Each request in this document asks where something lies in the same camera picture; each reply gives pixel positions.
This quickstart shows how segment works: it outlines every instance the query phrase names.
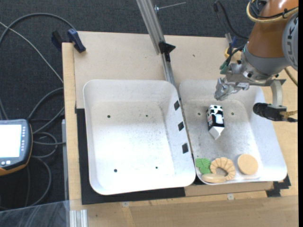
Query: round cookie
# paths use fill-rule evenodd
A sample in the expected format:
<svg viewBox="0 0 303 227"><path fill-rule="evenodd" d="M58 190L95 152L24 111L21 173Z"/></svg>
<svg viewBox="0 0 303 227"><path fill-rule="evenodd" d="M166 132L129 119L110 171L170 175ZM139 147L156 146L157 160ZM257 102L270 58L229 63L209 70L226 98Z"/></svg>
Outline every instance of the round cookie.
<svg viewBox="0 0 303 227"><path fill-rule="evenodd" d="M258 162L252 155L242 154L238 158L238 167L243 174L252 175L258 170Z"/></svg>

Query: toy milk carton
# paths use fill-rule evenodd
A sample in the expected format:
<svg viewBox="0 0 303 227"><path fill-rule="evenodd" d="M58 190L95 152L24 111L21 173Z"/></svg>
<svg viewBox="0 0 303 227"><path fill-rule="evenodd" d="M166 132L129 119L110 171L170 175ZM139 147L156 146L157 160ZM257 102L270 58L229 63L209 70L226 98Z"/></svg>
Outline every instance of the toy milk carton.
<svg viewBox="0 0 303 227"><path fill-rule="evenodd" d="M208 132L216 140L224 130L224 117L222 106L210 105L206 111Z"/></svg>

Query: white cable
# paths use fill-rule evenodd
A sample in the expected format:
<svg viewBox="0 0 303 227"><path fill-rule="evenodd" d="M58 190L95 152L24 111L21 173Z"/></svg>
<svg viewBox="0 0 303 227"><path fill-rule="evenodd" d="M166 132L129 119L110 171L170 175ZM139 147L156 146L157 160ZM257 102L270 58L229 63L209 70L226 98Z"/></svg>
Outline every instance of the white cable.
<svg viewBox="0 0 303 227"><path fill-rule="evenodd" d="M23 35L21 35L20 33L18 33L17 31L15 31L11 28L9 30L14 32L15 34L19 35L22 39L24 39L26 42L28 42L38 52L38 54L42 57L42 59L45 61L45 63L50 67L50 69L56 74L56 76L59 78L59 80L63 83L62 78L58 75L58 73L55 71L55 69L50 65L50 63L48 63L48 61L45 59L45 57L38 51L38 49L28 39L26 39Z"/></svg>

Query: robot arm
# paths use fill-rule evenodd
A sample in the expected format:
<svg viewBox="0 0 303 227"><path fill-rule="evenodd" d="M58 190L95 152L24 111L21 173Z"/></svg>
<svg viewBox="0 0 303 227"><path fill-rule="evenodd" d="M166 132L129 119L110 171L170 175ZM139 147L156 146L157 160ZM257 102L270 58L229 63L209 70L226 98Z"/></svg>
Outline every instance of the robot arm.
<svg viewBox="0 0 303 227"><path fill-rule="evenodd" d="M248 42L240 48L241 60L227 60L220 67L225 77L218 79L214 97L222 101L232 93L248 90L250 85L271 86L272 105L267 105L270 108L266 110L264 104L257 105L254 112L271 120L286 120L286 107L281 106L281 85L285 80L274 78L290 65L298 71L299 0L267 0L258 16L250 13L252 2L247 6L247 14L255 25Z"/></svg>

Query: blue clamp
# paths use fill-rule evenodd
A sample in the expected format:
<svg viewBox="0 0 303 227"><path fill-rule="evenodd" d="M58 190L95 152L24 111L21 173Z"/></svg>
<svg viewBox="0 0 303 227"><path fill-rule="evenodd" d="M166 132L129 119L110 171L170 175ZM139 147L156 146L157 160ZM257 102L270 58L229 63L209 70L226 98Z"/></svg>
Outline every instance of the blue clamp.
<svg viewBox="0 0 303 227"><path fill-rule="evenodd" d="M79 53L82 53L83 51L86 50L86 48L83 46L83 44L79 38L78 32L76 30L74 30L73 28L69 29L67 32L67 35L68 35L70 41L75 43L74 47Z"/></svg>

